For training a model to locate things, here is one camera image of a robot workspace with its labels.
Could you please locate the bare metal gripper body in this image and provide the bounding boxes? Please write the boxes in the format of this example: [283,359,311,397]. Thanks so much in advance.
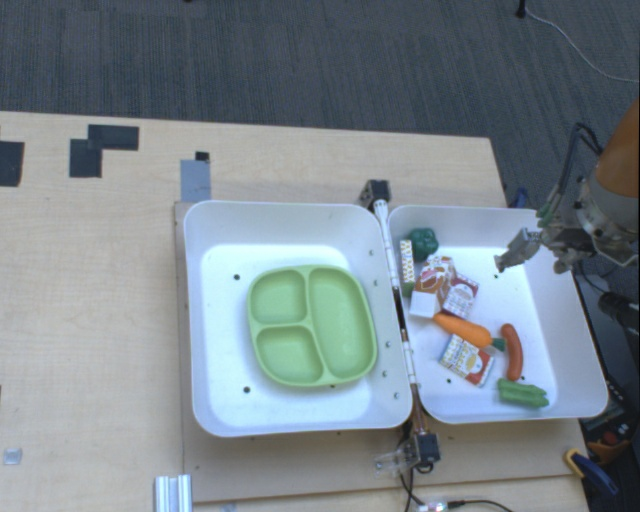
[538,195,640,267]

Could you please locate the white plastic tray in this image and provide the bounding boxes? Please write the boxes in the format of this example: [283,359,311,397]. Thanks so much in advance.
[182,199,415,439]
[387,203,611,426]

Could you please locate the red and white carton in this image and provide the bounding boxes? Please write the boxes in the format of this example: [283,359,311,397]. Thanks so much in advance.
[441,273,481,320]

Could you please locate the dark green broccoli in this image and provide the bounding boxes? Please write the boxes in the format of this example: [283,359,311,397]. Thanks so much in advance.
[406,227,440,262]

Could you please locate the brown and white carton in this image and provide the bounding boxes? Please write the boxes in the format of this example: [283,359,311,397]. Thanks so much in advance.
[408,254,458,320]

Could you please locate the orange carrot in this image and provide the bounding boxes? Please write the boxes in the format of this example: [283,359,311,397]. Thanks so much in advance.
[432,311,508,352]

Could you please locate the red sausage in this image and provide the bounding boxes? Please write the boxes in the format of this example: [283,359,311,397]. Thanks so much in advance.
[499,322,525,383]

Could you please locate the narrow white and orange carton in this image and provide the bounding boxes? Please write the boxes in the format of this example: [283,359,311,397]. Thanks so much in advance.
[398,238,417,297]

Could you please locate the yellow and red carton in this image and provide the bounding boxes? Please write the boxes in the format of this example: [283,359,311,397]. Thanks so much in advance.
[438,333,497,389]

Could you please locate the thin black and white rod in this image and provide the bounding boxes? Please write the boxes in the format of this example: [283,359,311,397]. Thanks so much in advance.
[373,198,427,437]

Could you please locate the green beans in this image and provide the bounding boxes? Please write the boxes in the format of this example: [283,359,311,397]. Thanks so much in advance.
[496,377,551,410]

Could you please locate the green divided plate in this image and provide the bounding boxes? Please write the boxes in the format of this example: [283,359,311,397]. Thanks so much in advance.
[245,264,379,388]

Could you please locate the black cylinder on white bracket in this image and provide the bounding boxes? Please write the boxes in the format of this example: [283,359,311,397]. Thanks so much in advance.
[597,291,640,332]

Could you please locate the black block with thin wires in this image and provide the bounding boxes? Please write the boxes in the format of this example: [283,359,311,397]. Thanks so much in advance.
[408,432,443,465]
[356,179,392,207]

